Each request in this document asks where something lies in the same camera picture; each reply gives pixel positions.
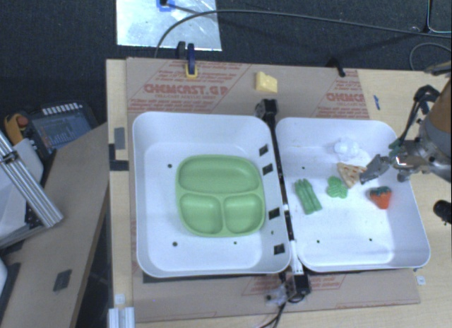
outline wooden table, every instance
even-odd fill
[[[107,211],[107,125],[57,151],[45,191],[64,219],[4,256],[20,264],[2,328],[75,327]],[[54,290],[57,276],[67,287]]]
[[[444,77],[433,77],[422,72],[358,70],[369,116],[389,124],[397,135],[405,128],[415,91],[425,84],[441,90]],[[374,102],[378,96],[380,110]],[[127,131],[126,62],[107,61],[107,99],[109,142],[114,143],[114,130]],[[413,127],[409,137],[417,128]],[[117,160],[128,160],[127,142],[116,150]],[[129,176],[127,171],[111,171],[110,199],[112,215],[113,292],[122,294],[125,301],[116,308],[133,305],[131,278],[131,232],[129,215]],[[439,199],[451,200],[451,186],[434,175],[412,176],[412,187],[429,238],[432,257],[415,275],[425,280],[419,286],[421,303],[392,307],[371,307],[349,310],[286,313],[280,327],[445,327],[452,322],[452,261],[451,226],[445,226],[434,215],[432,207]],[[229,328],[260,327],[273,316],[251,315],[201,320],[179,320],[137,324],[138,328]]]

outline display screen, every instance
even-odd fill
[[[38,118],[32,123],[49,153],[91,130],[81,112]]]

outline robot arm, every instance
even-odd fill
[[[450,73],[451,62],[433,66],[427,71],[434,75]],[[421,87],[414,100],[405,131],[389,146],[389,156],[376,155],[367,165],[367,170],[359,176],[362,184],[377,178],[391,167],[398,171],[399,182],[408,180],[411,174],[417,172],[432,172],[451,182],[451,80],[441,94],[431,86]],[[430,110],[427,105],[429,102],[434,102]],[[408,129],[416,120],[419,110],[426,117],[418,120],[420,127],[417,137],[406,140]]]

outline black cable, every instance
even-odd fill
[[[278,326],[279,322],[280,322],[281,314],[283,313],[285,304],[286,303],[283,303],[280,306],[280,309],[278,310],[277,315],[270,322],[267,322],[264,325],[261,325],[259,328],[267,328],[267,327],[271,326],[273,323],[274,323],[274,325],[272,326],[272,328],[276,328]]]
[[[403,133],[398,138],[399,146],[401,146],[403,144],[403,142],[405,141],[405,138],[406,138],[406,136],[408,134],[408,130],[410,129],[412,124],[415,122],[415,119],[416,119],[417,113],[419,112],[421,104],[429,101],[429,98],[430,98],[430,95],[426,94],[426,95],[423,95],[418,101],[415,101],[413,103],[413,105],[411,107],[411,112],[408,115],[408,121],[407,121],[407,124],[405,126],[405,130],[403,131]]]
[[[439,37],[441,39],[451,39],[451,37],[447,37],[445,35],[432,35],[432,34],[425,34],[425,33],[414,33],[407,30],[399,30],[394,28],[386,28],[382,26],[375,26],[375,25],[368,25],[363,23],[354,23],[351,21],[343,21],[343,20],[336,20],[336,19],[330,19],[330,18],[321,18],[318,16],[308,16],[303,14],[293,14],[293,13],[281,13],[278,11],[261,11],[261,10],[241,10],[241,9],[220,9],[220,10],[209,10],[209,11],[203,11],[201,13],[195,13],[193,15],[187,16],[186,18],[183,18],[173,25],[171,25],[162,35],[160,38],[157,46],[155,47],[154,52],[154,58],[157,57],[158,50],[160,46],[163,43],[163,40],[167,37],[167,35],[176,27],[181,25],[182,23],[185,23],[191,19],[198,18],[200,16],[207,16],[210,14],[219,14],[219,13],[247,13],[247,14],[258,14],[258,15],[270,15],[270,16],[285,16],[289,18],[299,18],[299,19],[306,19],[306,20],[312,20],[312,21],[323,21],[326,23],[336,23],[336,24],[342,24],[342,25],[351,25],[351,26],[357,26],[361,28],[369,28],[369,29],[375,29],[375,30],[382,30],[382,31],[390,31],[393,33],[400,33],[400,34],[408,34],[408,35],[416,35],[416,36],[422,36],[422,37]]]
[[[413,71],[415,70],[415,66],[412,63],[412,56],[415,53],[415,51],[418,50],[421,47],[428,47],[428,46],[442,48],[442,49],[446,50],[449,53],[452,52],[448,47],[445,47],[444,45],[441,45],[441,44],[438,44],[438,43],[435,43],[435,42],[423,42],[421,44],[418,44],[415,47],[413,47],[411,49],[411,52],[410,52],[410,68],[411,68],[411,70],[413,70]]]
[[[292,298],[290,298],[288,300],[288,302],[292,303],[292,304],[297,304],[297,303],[301,302],[302,300],[304,300],[304,297],[305,297],[305,295],[297,294],[297,295],[293,296]]]

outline black carpet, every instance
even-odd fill
[[[422,31],[427,0],[217,0],[217,8],[303,13]],[[450,30],[451,9],[452,0],[433,0],[432,27]],[[347,68],[409,69],[416,45],[451,47],[450,39],[275,16],[222,14],[219,25],[223,51],[198,52],[198,59],[325,66],[335,57]],[[152,55],[153,48],[117,46],[115,0],[0,0],[0,118],[43,103],[80,99],[104,122],[105,60]],[[164,49],[159,55],[174,57],[174,51]],[[450,58],[449,52],[424,46],[413,62],[423,69]],[[100,241],[79,327],[105,323],[105,240]]]

